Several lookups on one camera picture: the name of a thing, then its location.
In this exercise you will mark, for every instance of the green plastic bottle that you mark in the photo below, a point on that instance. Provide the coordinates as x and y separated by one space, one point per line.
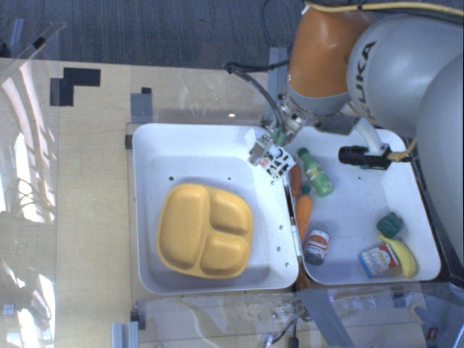
317 174

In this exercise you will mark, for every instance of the blue and red carton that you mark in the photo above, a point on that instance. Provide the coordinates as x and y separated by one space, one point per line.
378 261

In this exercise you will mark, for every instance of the dark green broccoli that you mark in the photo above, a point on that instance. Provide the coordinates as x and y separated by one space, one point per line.
389 225

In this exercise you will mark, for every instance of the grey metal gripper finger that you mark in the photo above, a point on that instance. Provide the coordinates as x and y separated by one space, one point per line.
259 150

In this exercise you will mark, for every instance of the white plastic tray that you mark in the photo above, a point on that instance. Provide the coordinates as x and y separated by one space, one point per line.
362 201
217 151

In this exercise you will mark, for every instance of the red and white can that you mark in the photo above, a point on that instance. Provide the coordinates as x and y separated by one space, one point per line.
316 247

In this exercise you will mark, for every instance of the black cylinder on white bracket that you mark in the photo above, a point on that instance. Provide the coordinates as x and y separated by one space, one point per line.
362 155

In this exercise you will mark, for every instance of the orange carrot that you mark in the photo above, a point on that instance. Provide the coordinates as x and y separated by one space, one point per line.
303 212

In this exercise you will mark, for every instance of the yellow banana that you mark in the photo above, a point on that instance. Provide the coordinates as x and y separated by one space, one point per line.
404 256

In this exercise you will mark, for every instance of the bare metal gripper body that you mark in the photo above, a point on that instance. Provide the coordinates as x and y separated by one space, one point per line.
291 116

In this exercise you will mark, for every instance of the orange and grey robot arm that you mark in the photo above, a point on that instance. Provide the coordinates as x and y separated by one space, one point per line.
391 71

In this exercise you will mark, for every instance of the brown sausage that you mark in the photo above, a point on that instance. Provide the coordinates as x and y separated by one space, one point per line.
296 180

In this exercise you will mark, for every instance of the yellow divided plate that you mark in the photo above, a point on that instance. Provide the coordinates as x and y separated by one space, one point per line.
188 227

